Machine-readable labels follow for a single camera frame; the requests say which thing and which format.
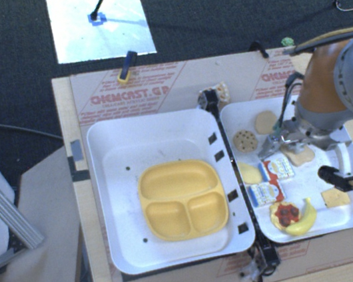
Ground thin black and white rod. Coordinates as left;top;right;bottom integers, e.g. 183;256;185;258
208;98;267;255

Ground tan bread slice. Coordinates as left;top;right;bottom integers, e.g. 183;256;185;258
278;139;318;170

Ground black block with thin wires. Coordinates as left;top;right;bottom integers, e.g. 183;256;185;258
195;86;220;110
258;243;282;270

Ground yellow divided plate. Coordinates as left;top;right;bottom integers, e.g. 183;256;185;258
133;152;233;248

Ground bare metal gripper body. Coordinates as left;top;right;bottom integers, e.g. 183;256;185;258
272;111;340;159

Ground yellow banana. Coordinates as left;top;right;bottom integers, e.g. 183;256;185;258
279;196;322;239

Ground brown cardboard board red print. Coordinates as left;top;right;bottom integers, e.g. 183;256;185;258
68;27;353;282

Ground yellow pizza slice red topping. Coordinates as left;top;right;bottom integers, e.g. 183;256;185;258
267;198;304;233

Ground white red and blue carton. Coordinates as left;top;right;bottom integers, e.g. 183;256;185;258
256;154;296;185
245;178;288;210

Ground white plastic tray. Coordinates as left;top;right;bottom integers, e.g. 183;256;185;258
217;82;353;251
84;98;260;280

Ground tan round biscuit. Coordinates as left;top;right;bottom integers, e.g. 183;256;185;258
251;108;281;137

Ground green broccoli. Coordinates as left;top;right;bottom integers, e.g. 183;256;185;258
280;35;295;49

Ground brown chocolate chip biscuit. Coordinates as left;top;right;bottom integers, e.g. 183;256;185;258
230;127;260;156

